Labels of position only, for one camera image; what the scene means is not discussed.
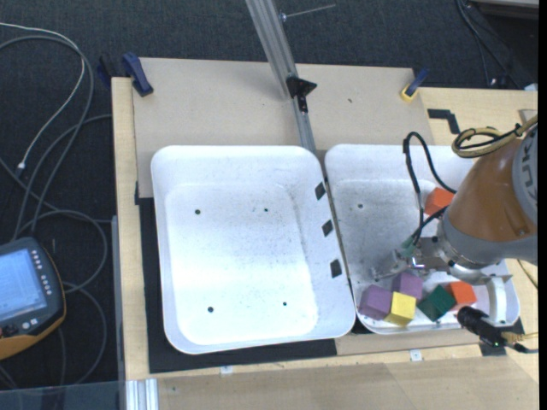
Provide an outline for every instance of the orange cube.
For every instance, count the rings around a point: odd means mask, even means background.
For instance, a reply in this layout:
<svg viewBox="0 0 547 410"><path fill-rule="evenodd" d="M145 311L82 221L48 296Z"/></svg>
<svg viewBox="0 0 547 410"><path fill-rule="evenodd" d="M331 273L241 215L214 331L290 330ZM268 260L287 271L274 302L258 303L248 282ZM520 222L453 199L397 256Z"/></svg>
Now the orange cube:
<svg viewBox="0 0 547 410"><path fill-rule="evenodd" d="M461 307L471 306L477 302L477 296L471 284L455 281L448 283L445 289L456 299L456 305L450 310L459 310Z"/></svg>
<svg viewBox="0 0 547 410"><path fill-rule="evenodd" d="M431 193L429 193L429 195L427 195L426 207L424 208L424 213L426 213L427 215L437 213L439 209L442 209L446 207L447 205L450 205L453 197L454 197L454 193L450 193L448 190L445 190L444 188L435 187L435 190L433 190Z"/></svg>

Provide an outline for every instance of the green cube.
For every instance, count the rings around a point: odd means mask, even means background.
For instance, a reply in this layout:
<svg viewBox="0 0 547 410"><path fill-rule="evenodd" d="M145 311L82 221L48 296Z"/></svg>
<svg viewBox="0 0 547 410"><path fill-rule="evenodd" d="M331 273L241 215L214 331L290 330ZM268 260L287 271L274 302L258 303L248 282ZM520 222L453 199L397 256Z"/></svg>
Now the green cube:
<svg viewBox="0 0 547 410"><path fill-rule="evenodd" d="M442 285L435 287L426 298L422 299L417 307L433 322L444 316L447 311L456 305L456 299Z"/></svg>

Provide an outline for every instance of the black mat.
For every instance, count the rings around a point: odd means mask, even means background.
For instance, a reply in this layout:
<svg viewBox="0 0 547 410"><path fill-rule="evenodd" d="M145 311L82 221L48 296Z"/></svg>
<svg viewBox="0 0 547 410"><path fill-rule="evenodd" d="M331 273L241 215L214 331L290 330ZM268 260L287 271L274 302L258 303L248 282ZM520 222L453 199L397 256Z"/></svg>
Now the black mat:
<svg viewBox="0 0 547 410"><path fill-rule="evenodd" d="M333 339L283 343L256 348L192 355L179 352L165 337L162 293L153 199L139 200L142 234L144 297L148 322L150 372L173 372L214 366L245 365L275 361L302 360L336 355Z"/></svg>

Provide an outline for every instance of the wooden table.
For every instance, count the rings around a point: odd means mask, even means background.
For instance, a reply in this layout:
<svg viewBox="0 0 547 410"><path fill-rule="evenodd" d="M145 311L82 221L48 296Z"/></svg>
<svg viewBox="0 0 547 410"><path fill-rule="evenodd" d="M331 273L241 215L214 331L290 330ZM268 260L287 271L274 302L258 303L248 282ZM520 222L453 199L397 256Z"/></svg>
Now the wooden table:
<svg viewBox="0 0 547 410"><path fill-rule="evenodd" d="M114 78L112 102L121 270L123 352L127 380L157 378L160 408L538 408L538 355L484 357L478 338L465 330L412 333L413 336L348 335L336 339L338 355L226 370L150 374L144 308L141 231L135 204L137 181L131 80ZM424 108L449 109L460 128L521 122L522 111L537 110L533 91L420 88ZM430 120L435 144L453 136L444 120ZM538 271L508 261L521 301L526 332L538 330ZM526 341L535 349L538 339ZM419 349L422 361L411 361Z"/></svg>

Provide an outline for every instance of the yellow cube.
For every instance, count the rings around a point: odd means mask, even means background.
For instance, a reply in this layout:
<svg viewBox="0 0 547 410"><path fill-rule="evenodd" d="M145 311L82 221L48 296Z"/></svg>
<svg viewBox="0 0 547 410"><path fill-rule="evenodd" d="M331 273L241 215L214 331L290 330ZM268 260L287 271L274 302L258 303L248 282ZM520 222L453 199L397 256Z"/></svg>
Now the yellow cube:
<svg viewBox="0 0 547 410"><path fill-rule="evenodd" d="M416 298L413 296L393 292L390 313L384 320L399 326L406 326L414 318L416 311Z"/></svg>

